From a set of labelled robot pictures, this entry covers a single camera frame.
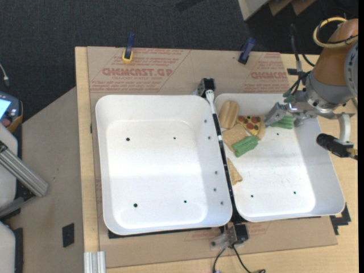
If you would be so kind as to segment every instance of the black cable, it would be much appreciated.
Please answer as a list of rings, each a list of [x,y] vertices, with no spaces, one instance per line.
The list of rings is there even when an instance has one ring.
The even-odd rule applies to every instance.
[[[301,74],[298,75],[298,79],[297,81],[294,83],[294,85],[291,87],[293,89],[294,86],[296,86],[295,90],[291,93],[292,95],[295,95],[299,86],[300,86],[300,83],[303,79],[305,79],[307,76],[308,76],[309,72],[307,73],[304,73],[302,76]]]
[[[293,54],[295,55],[296,61],[300,61],[300,57],[298,56],[298,50],[295,42],[295,32],[296,32],[296,27],[294,24],[291,24],[291,27],[289,28],[289,36],[291,37],[291,47],[293,50]]]
[[[289,36],[291,37],[291,46],[292,46],[292,50],[293,50],[293,53],[295,54],[295,58],[296,58],[296,61],[300,61],[300,58],[299,58],[299,50],[296,46],[296,40],[295,40],[295,37],[297,37],[297,41],[298,41],[298,45],[301,47],[300,45],[300,40],[298,38],[298,35],[297,35],[297,29],[296,29],[296,26],[294,24],[291,24],[291,27],[289,29]],[[310,66],[314,67],[315,64],[313,64],[307,57],[304,53],[302,53],[302,57],[304,58],[304,60],[306,61],[307,64],[309,64]]]
[[[251,273],[251,272],[250,272],[250,271],[249,271],[249,270],[245,267],[245,265],[244,265],[243,261],[241,261],[241,258],[240,258],[240,256],[239,256],[239,253],[238,253],[237,249],[235,249],[235,244],[232,244],[232,248],[233,248],[233,250],[235,251],[236,256],[238,257],[238,259],[239,259],[239,262],[240,262],[241,266],[243,266],[243,268],[245,269],[245,271],[246,271],[246,272]],[[261,269],[261,270],[259,271],[259,273],[266,273],[266,270],[265,270],[265,269]]]
[[[212,267],[212,273],[216,273],[216,263],[217,263],[217,259],[221,256],[221,254],[225,251],[225,249],[226,249],[226,248],[227,248],[227,247],[223,248],[223,249],[220,251],[220,253],[218,253],[218,255],[216,256],[216,259],[215,259],[215,261],[214,261],[214,265],[213,265],[213,267]],[[229,246],[228,248],[233,249],[233,250],[235,251],[236,256],[238,257],[238,259],[239,259],[239,262],[240,262],[241,266],[243,266],[243,268],[245,269],[245,271],[246,271],[247,273],[251,273],[251,272],[248,270],[248,268],[247,268],[247,267],[245,267],[245,265],[244,265],[243,261],[241,260],[241,258],[240,258],[240,256],[239,256],[238,251],[235,249],[235,243],[233,243],[233,244],[232,244],[231,246]],[[261,269],[261,270],[259,271],[259,273],[266,273],[266,270],[265,270],[265,269]]]
[[[6,72],[5,72],[5,69],[4,67],[2,66],[2,64],[0,63],[0,69],[2,71],[2,73],[4,74],[4,84],[5,84],[5,87],[9,90],[10,88],[10,80],[9,80],[9,77],[7,76]]]
[[[216,266],[216,263],[217,263],[217,259],[221,256],[221,254],[225,251],[226,247],[223,248],[220,253],[218,253],[218,255],[216,256],[216,259],[215,259],[215,262],[214,262],[214,266],[212,267],[212,273],[216,273],[216,269],[215,269],[215,266]]]
[[[342,39],[342,40],[337,40],[336,42],[326,42],[326,44],[340,44],[340,43],[346,43],[347,45],[349,45],[347,42],[353,38],[357,38],[359,37],[359,35],[350,35],[347,39]]]

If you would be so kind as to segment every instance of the gray carpet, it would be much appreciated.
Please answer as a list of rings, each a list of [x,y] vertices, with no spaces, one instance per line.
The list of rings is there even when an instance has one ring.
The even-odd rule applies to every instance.
[[[238,50],[290,53],[294,23],[302,52],[320,53],[312,31],[334,14],[358,17],[358,0],[318,0],[296,16],[287,6],[273,17],[263,6],[244,21],[238,0],[0,0],[0,62],[24,103],[24,120],[75,86],[75,46]]]

